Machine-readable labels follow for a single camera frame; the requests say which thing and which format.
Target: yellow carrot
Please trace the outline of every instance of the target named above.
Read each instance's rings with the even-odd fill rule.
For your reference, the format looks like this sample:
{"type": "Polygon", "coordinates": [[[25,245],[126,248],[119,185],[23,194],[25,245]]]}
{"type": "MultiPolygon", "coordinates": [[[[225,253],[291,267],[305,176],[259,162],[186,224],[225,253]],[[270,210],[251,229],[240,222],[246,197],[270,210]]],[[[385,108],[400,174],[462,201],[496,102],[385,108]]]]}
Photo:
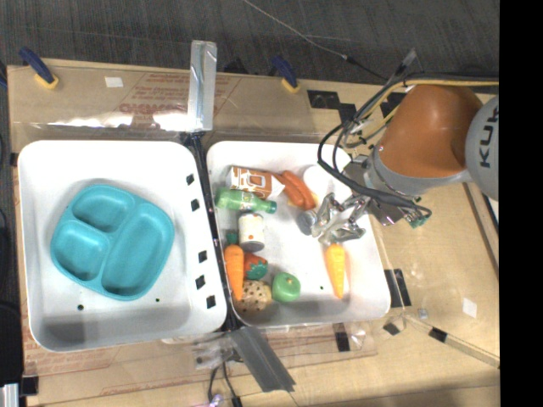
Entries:
{"type": "Polygon", "coordinates": [[[345,277],[345,250],[340,244],[330,244],[325,252],[328,277],[332,283],[333,293],[337,298],[343,298],[345,277]]]}
{"type": "Polygon", "coordinates": [[[238,234],[227,235],[228,245],[224,249],[227,277],[236,300],[244,295],[244,250],[237,245],[238,234]]]}

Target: wooden surface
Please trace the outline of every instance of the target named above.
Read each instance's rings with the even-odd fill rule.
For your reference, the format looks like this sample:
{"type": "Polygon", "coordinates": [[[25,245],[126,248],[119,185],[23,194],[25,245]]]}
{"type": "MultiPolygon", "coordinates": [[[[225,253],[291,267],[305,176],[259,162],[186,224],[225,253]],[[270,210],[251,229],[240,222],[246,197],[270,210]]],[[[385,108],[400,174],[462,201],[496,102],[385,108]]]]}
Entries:
{"type": "MultiPolygon", "coordinates": [[[[141,83],[145,72],[186,74],[105,64],[48,62],[61,80],[70,80],[69,84],[60,85],[57,92],[44,92],[31,84],[28,69],[12,68],[8,73],[15,150],[36,137],[59,136],[49,130],[35,131],[32,123],[79,116],[83,111],[85,116],[94,116],[115,110],[141,83]],[[126,91],[106,90],[108,96],[99,95],[104,90],[103,78],[112,74],[122,76],[126,91]],[[23,87],[25,95],[18,93],[23,87]],[[97,96],[104,100],[97,102],[97,96]]],[[[378,89],[378,86],[301,81],[301,92],[291,94],[281,87],[278,78],[219,75],[219,81],[215,130],[208,136],[209,145],[228,138],[318,142],[338,124],[339,116],[336,110],[312,109],[307,90],[334,91],[342,103],[360,107],[378,89]]],[[[394,308],[382,320],[371,321],[367,335],[375,343],[377,353],[356,357],[356,354],[313,351],[302,354],[300,360],[294,359],[296,356],[285,359],[296,381],[291,394],[260,393],[244,365],[231,364],[232,385],[242,396],[244,406],[500,404],[497,254],[492,251],[496,245],[489,246],[497,241],[487,237],[477,203],[473,205],[462,184],[435,188],[423,195],[421,204],[431,208],[434,215],[417,229],[411,229],[404,221],[388,227],[372,222],[383,267],[401,270],[411,300],[411,305],[394,308]],[[383,330],[390,321],[404,321],[405,328],[391,336],[383,330]],[[445,333],[446,340],[440,342],[430,337],[428,333],[432,330],[445,333]]],[[[30,397],[29,405],[204,404],[207,380],[201,375],[197,381],[191,380],[190,366],[183,369],[188,365],[182,355],[166,360],[154,358],[153,351],[149,347],[129,346],[115,354],[114,363],[103,369],[72,372],[61,369],[41,376],[40,394],[30,397]],[[168,380],[170,371],[182,378],[168,380]],[[122,376],[128,392],[99,397],[111,373],[122,376]],[[85,387],[96,390],[86,391],[85,387]]],[[[31,351],[26,351],[25,357],[29,354],[31,351]]],[[[219,377],[214,389],[218,393],[228,392],[219,377]]]]}

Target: green bottle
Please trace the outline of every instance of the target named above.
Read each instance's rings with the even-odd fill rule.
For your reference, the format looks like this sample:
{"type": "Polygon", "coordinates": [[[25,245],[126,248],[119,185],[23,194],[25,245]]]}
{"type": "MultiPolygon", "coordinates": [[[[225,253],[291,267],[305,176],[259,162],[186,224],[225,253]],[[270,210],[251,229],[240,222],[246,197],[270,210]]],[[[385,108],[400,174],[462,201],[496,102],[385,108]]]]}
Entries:
{"type": "Polygon", "coordinates": [[[273,214],[277,211],[277,203],[260,199],[252,192],[222,187],[217,192],[215,204],[218,208],[236,209],[239,211],[265,211],[273,214]]]}

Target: yellow clamp tip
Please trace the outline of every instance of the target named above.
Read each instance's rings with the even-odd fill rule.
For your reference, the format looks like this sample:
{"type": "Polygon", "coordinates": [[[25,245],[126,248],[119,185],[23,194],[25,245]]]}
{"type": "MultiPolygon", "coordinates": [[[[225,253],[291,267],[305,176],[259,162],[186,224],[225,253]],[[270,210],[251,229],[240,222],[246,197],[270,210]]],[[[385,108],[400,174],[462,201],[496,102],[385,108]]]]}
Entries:
{"type": "Polygon", "coordinates": [[[285,88],[291,93],[296,93],[297,91],[299,91],[299,85],[297,87],[292,86],[286,78],[283,78],[281,84],[283,84],[283,86],[285,86],[285,88]]]}
{"type": "Polygon", "coordinates": [[[47,83],[38,74],[34,74],[34,80],[36,80],[40,85],[42,85],[46,89],[51,89],[51,90],[53,90],[59,84],[59,78],[55,74],[53,74],[53,82],[52,83],[47,83]]]}

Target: metal can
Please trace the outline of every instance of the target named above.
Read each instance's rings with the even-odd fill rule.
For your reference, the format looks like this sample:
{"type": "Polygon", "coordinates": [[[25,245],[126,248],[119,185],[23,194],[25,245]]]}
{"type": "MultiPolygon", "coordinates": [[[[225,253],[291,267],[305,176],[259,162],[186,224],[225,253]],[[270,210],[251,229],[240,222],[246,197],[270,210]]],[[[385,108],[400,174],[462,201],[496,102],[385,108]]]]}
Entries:
{"type": "Polygon", "coordinates": [[[264,248],[264,219],[260,214],[241,214],[238,229],[239,245],[244,252],[254,253],[264,248]]]}

